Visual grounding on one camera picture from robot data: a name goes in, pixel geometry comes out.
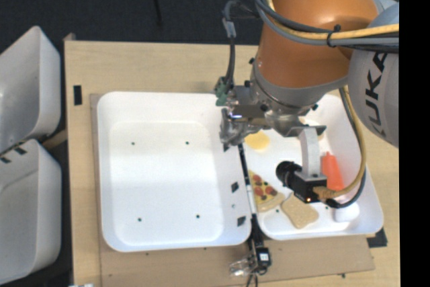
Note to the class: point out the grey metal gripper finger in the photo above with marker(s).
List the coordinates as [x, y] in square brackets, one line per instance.
[226, 133]
[238, 133]

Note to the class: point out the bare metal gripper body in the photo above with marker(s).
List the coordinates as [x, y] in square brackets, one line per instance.
[250, 109]

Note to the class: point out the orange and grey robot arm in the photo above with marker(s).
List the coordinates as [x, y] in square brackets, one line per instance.
[302, 53]

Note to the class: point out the pale yellow round biscuit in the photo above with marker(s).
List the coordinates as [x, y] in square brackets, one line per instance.
[258, 142]

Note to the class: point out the thin black and white rod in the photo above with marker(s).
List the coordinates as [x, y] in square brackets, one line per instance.
[246, 171]

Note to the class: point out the toy pizza slice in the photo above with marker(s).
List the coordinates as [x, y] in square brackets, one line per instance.
[265, 193]

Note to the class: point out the white plastic tray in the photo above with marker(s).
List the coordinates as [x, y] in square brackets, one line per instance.
[356, 185]
[164, 174]

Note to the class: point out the beige toy bread slice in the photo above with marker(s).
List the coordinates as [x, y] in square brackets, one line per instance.
[300, 213]

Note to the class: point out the orange toy bottle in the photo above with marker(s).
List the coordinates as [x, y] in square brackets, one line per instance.
[332, 171]

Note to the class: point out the black cylinder on white bracket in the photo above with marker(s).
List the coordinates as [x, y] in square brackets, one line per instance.
[304, 183]

